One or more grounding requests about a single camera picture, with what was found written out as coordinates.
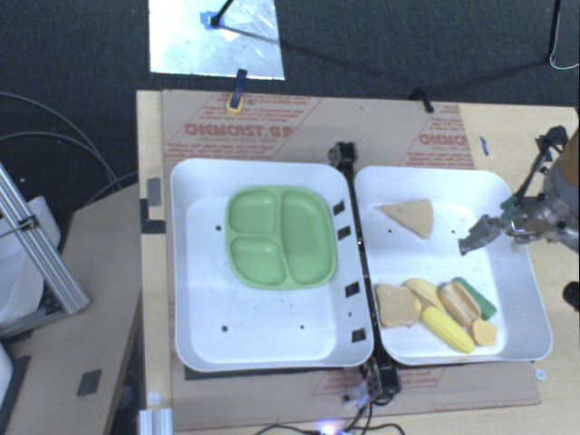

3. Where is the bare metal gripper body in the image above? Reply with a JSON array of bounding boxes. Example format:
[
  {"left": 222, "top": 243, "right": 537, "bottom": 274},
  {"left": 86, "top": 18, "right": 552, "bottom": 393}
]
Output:
[{"left": 501, "top": 194, "right": 570, "bottom": 247}]

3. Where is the tan pizza slice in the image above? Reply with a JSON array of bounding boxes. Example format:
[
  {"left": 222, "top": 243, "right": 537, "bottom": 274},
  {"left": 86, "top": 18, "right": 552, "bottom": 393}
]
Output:
[{"left": 379, "top": 198, "right": 435, "bottom": 241}]

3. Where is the green oblong toy food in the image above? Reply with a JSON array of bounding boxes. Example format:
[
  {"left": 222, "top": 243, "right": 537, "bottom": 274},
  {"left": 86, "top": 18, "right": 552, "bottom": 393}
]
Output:
[{"left": 453, "top": 276, "right": 498, "bottom": 322}]

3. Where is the tan hot dog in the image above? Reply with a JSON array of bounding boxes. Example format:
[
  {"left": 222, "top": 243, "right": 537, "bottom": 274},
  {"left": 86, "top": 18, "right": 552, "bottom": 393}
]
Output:
[{"left": 437, "top": 281, "right": 483, "bottom": 328}]

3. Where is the white plastic tray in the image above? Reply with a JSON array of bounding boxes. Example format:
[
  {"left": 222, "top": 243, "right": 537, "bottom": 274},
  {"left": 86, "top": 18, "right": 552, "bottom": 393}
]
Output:
[
  {"left": 169, "top": 157, "right": 375, "bottom": 373},
  {"left": 353, "top": 165, "right": 555, "bottom": 366}
]

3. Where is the yellow banana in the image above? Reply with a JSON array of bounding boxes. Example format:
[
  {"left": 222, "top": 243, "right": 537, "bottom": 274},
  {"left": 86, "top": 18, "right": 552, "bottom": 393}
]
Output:
[{"left": 403, "top": 277, "right": 448, "bottom": 313}]

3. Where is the orange biscuit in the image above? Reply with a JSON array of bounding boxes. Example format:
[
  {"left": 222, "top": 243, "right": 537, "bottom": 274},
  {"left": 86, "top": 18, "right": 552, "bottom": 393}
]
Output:
[{"left": 471, "top": 317, "right": 499, "bottom": 348}]

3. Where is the yellow corn cob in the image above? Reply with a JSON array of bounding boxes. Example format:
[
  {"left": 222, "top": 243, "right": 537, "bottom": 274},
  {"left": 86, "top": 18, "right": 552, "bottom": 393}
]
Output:
[{"left": 420, "top": 305, "right": 477, "bottom": 355}]

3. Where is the tan bread slice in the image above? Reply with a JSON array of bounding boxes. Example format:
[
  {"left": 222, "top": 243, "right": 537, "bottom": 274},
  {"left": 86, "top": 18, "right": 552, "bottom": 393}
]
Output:
[{"left": 374, "top": 283, "right": 421, "bottom": 329}]

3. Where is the thin black rod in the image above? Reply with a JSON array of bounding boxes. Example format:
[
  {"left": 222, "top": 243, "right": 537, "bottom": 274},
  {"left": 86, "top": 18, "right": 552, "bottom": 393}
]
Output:
[{"left": 343, "top": 160, "right": 392, "bottom": 382}]

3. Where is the green divided plate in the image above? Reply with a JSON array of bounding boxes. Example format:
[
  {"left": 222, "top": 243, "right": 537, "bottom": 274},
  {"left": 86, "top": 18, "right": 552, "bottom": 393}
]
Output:
[{"left": 224, "top": 185, "right": 338, "bottom": 291}]

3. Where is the brown cardboard board red print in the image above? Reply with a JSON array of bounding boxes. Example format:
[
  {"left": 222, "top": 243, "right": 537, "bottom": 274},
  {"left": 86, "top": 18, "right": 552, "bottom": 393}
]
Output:
[{"left": 160, "top": 89, "right": 543, "bottom": 432}]

